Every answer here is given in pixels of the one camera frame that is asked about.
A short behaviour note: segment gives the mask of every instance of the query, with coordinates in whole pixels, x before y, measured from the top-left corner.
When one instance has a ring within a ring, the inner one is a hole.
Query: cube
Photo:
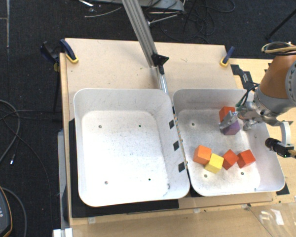
[[[193,161],[206,165],[211,158],[212,150],[205,146],[199,145],[194,151]]]
[[[233,150],[229,149],[223,156],[222,166],[225,170],[230,169],[239,160],[238,155]]]
[[[237,132],[239,132],[241,130],[240,128],[240,124],[238,121],[236,121],[235,123],[231,124],[230,126],[225,127],[222,130],[222,133],[224,135],[235,135]]]
[[[222,169],[223,157],[216,155],[214,153],[211,154],[211,159],[205,165],[205,169],[216,174],[218,171]]]
[[[229,111],[234,113],[236,111],[236,109],[234,107],[230,107],[230,106],[224,106],[221,108],[221,110],[219,111],[219,118],[220,118],[221,122],[222,122],[223,118],[228,114]]]
[[[242,151],[238,154],[238,157],[239,160],[237,161],[237,163],[240,168],[249,166],[251,163],[256,161],[250,149]]]

